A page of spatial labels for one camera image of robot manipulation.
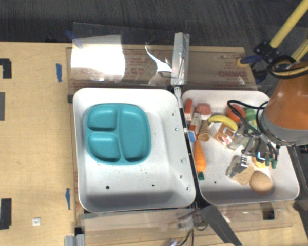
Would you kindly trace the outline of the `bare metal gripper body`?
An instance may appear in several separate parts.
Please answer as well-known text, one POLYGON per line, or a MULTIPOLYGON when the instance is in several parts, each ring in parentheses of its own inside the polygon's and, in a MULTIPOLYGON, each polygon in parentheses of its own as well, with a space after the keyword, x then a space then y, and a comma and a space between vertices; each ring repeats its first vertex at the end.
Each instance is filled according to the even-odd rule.
POLYGON ((259 136, 253 135, 248 141, 244 151, 242 151, 242 159, 247 159, 248 157, 265 159, 266 142, 259 136))

